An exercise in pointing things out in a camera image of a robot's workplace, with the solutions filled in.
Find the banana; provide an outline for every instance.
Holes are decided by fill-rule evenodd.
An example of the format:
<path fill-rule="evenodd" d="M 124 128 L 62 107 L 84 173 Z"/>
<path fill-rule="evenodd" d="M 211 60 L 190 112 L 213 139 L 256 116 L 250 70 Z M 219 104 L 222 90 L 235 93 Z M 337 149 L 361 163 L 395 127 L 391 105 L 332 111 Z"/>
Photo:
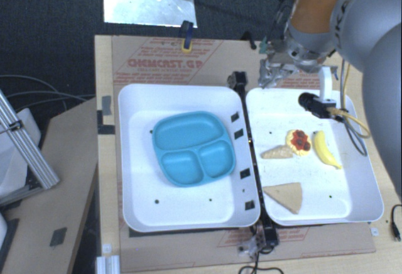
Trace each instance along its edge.
<path fill-rule="evenodd" d="M 322 162 L 324 162 L 326 165 L 331 165 L 337 167 L 338 169 L 342 169 L 342 166 L 328 150 L 327 144 L 325 143 L 324 131 L 321 130 L 316 133 L 314 137 L 314 148 Z"/>

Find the yellow cable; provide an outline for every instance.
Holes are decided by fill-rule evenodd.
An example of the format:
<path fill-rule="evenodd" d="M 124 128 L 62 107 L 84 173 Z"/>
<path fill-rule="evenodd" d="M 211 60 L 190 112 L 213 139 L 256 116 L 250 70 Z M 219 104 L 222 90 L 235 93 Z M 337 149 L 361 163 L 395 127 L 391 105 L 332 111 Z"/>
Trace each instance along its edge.
<path fill-rule="evenodd" d="M 345 101 L 346 100 L 346 83 L 347 83 L 347 79 L 349 78 L 349 72 L 350 72 L 350 64 L 348 63 L 347 64 L 347 69 L 346 69 L 346 74 L 345 74 L 345 81 L 344 81 L 343 91 L 342 91 L 342 93 L 343 93 L 343 102 L 344 103 L 346 103 L 346 101 Z M 358 135 L 360 138 L 368 139 L 368 138 L 371 137 L 371 132 L 370 132 L 369 128 L 362 121 L 360 121 L 357 118 L 355 118 L 353 115 L 350 115 L 349 113 L 347 113 L 347 112 L 345 112 L 343 110 L 337 109 L 336 107 L 329 107 L 327 110 L 328 110 L 328 112 L 330 114 L 332 114 L 334 116 L 343 116 L 343 117 L 345 117 L 345 120 L 349 123 L 349 126 L 356 133 L 356 135 Z M 350 125 L 349 119 L 351 119 L 352 121 L 356 122 L 359 126 L 361 126 L 367 134 L 361 134 L 361 133 L 357 132 Z"/>
<path fill-rule="evenodd" d="M 356 134 L 358 136 L 360 136 L 361 138 L 368 139 L 371 137 L 371 132 L 370 132 L 369 128 L 362 121 L 356 119 L 353 115 L 350 115 L 349 113 L 347 113 L 343 110 L 337 109 L 336 107 L 329 107 L 328 111 L 330 114 L 332 114 L 334 116 L 344 116 L 346 119 L 351 119 L 354 122 L 356 122 L 359 126 L 361 126 L 364 129 L 364 131 L 367 133 L 367 134 L 360 134 L 355 130 Z"/>

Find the toy pizza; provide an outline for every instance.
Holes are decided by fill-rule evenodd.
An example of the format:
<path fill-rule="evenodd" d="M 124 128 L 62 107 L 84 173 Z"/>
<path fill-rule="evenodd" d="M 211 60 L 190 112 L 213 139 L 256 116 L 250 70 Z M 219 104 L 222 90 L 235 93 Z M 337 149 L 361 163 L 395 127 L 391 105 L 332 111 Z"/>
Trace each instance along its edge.
<path fill-rule="evenodd" d="M 286 135 L 286 144 L 298 156 L 305 156 L 310 153 L 312 142 L 302 130 L 290 130 Z"/>

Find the metal frame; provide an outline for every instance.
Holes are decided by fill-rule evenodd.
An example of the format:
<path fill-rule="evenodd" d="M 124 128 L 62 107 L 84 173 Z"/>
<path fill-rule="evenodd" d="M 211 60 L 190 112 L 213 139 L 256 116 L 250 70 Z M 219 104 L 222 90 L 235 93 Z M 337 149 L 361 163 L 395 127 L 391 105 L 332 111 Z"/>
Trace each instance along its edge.
<path fill-rule="evenodd" d="M 248 112 L 246 105 L 247 83 L 248 80 L 246 72 L 233 72 L 232 75 L 230 75 L 227 78 L 227 86 L 230 87 L 232 90 L 234 90 L 237 94 L 239 94 L 243 106 L 244 120 L 246 122 L 246 128 L 247 128 L 247 137 L 249 140 L 251 159 L 253 160 L 254 175 L 256 177 L 256 185 L 258 189 L 259 204 L 261 206 L 261 215 L 259 217 L 259 220 L 261 221 L 262 224 L 264 240 L 265 240 L 264 245 L 265 247 L 268 248 L 269 247 L 274 248 L 276 245 L 279 244 L 279 236 L 278 233 L 276 232 L 277 225 L 268 216 L 265 209 L 263 188 L 261 186 L 261 181 L 259 179 L 256 152 L 254 151 L 253 136 L 251 134 L 249 115 L 247 113 Z"/>
<path fill-rule="evenodd" d="M 6 197 L 0 199 L 0 206 L 25 198 L 41 189 L 50 189 L 59 183 L 60 179 L 57 177 L 57 174 L 53 171 L 51 166 L 47 164 L 41 151 L 29 136 L 23 123 L 18 119 L 13 107 L 10 105 L 1 90 L 0 125 L 3 126 L 3 132 L 8 134 L 40 184 L 40 188 L 31 189 L 31 186 L 26 185 L 25 187 L 10 193 Z"/>

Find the white tray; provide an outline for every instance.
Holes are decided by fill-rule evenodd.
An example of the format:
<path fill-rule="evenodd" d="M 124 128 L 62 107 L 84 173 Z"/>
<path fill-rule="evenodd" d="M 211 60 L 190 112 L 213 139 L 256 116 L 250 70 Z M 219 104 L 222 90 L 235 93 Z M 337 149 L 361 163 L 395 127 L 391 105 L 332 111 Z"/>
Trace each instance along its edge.
<path fill-rule="evenodd" d="M 354 148 L 342 123 L 319 119 L 305 111 L 298 104 L 303 92 L 318 95 L 312 90 L 253 89 L 246 98 L 261 185 L 300 182 L 303 190 L 297 215 L 264 195 L 268 215 L 284 226 L 379 219 L 384 206 L 369 157 Z M 332 99 L 339 99 L 339 92 L 333 91 Z M 349 98 L 346 108 L 356 116 Z M 285 144 L 291 129 L 302 129 L 310 137 L 314 131 L 324 130 L 329 150 L 343 169 L 324 165 L 314 150 L 307 156 L 289 159 L 260 157 L 261 152 Z"/>
<path fill-rule="evenodd" d="M 258 191 L 240 97 L 226 87 L 132 84 L 119 93 L 123 214 L 140 232 L 246 227 L 260 215 Z M 208 111 L 226 127 L 234 171 L 196 187 L 177 187 L 163 175 L 150 131 L 168 116 Z M 231 116 L 239 118 L 232 122 Z M 244 135 L 235 140 L 234 133 Z M 240 172 L 249 170 L 241 178 Z"/>

